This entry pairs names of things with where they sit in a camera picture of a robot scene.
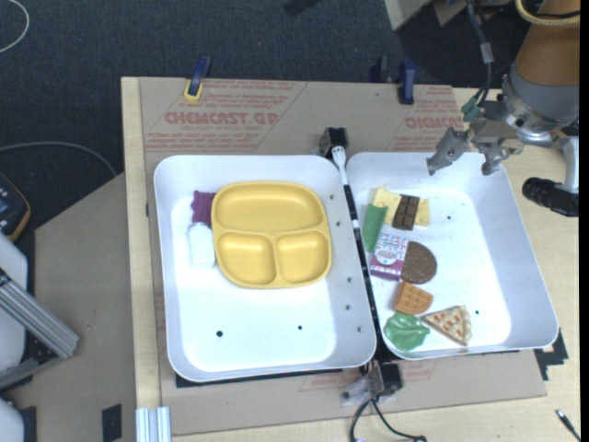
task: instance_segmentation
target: green lettuce leaf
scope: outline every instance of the green lettuce leaf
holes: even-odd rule
[[[385,324],[385,336],[402,351],[413,350],[423,344],[430,328],[419,318],[405,313],[395,313]]]

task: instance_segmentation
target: yellow divided plate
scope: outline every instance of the yellow divided plate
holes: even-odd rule
[[[310,285],[329,271],[331,239],[325,209],[304,185],[226,185],[214,196],[211,220],[217,262],[237,285]]]

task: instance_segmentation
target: green object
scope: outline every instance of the green object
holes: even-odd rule
[[[430,328],[411,314],[396,312],[385,324],[385,336],[402,351],[422,345],[429,333]]]
[[[477,93],[477,95],[470,97],[470,99],[464,105],[462,105],[460,111],[462,111],[463,114],[467,114],[469,111],[472,110],[472,107],[474,107],[477,104],[478,100],[479,93]]]
[[[468,113],[466,113],[464,115],[464,117],[462,118],[463,122],[473,122],[475,120],[475,118],[477,116],[479,116],[480,113],[480,106],[479,105],[475,105],[474,107],[472,107],[470,109],[470,111]]]
[[[385,224],[387,212],[388,206],[374,206],[373,204],[368,204],[362,230],[364,249],[367,252],[375,251],[378,235],[380,234],[380,229],[382,229]]]

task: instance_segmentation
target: blue clamp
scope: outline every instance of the blue clamp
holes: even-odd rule
[[[201,55],[196,63],[192,80],[189,80],[184,89],[184,99],[189,103],[196,103],[201,97],[202,80],[209,75],[211,56]]]
[[[413,104],[413,82],[415,80],[415,65],[409,59],[398,66],[398,101],[401,105]]]

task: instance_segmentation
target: toy pizza slice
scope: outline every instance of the toy pizza slice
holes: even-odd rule
[[[436,311],[422,316],[422,320],[460,345],[468,345],[470,339],[470,315],[464,306]]]

